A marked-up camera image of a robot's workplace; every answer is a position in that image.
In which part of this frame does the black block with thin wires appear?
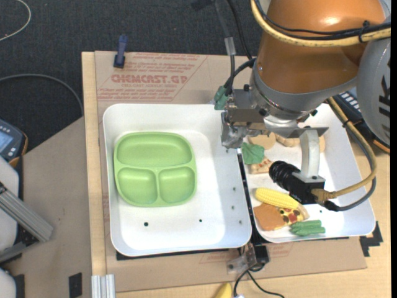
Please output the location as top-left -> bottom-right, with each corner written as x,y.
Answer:
254,244 -> 270,264

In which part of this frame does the white plastic tray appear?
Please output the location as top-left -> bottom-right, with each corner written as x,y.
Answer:
237,102 -> 377,244
102,103 -> 253,257

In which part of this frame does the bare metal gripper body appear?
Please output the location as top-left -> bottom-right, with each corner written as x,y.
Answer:
223,88 -> 311,135

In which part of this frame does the tan bread piece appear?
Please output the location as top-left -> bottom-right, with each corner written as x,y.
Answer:
275,131 -> 326,152

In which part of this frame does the beige cracker with red topping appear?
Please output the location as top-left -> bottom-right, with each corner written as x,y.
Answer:
248,156 -> 274,175

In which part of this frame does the brown cardboard board, red print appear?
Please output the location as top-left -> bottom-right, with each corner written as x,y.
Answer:
94,50 -> 368,293

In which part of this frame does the pizza slice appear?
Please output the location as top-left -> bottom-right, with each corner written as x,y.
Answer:
252,202 -> 311,232

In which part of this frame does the green beans bundle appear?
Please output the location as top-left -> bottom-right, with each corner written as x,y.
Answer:
289,219 -> 327,238

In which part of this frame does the green divided plate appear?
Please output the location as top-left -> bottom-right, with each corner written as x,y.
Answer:
113,131 -> 199,208

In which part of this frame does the tan round biscuit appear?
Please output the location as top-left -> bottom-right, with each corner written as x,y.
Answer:
247,131 -> 277,151

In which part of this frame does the yellow banana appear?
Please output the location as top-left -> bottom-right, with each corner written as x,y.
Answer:
212,282 -> 233,298

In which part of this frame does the green lettuce leaf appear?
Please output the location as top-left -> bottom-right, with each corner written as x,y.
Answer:
241,142 -> 266,166

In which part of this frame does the black cylinder on white bracket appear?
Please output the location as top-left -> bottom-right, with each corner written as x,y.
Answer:
268,127 -> 330,205

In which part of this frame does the yellow corn cob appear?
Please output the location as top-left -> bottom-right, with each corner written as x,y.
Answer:
254,187 -> 300,210

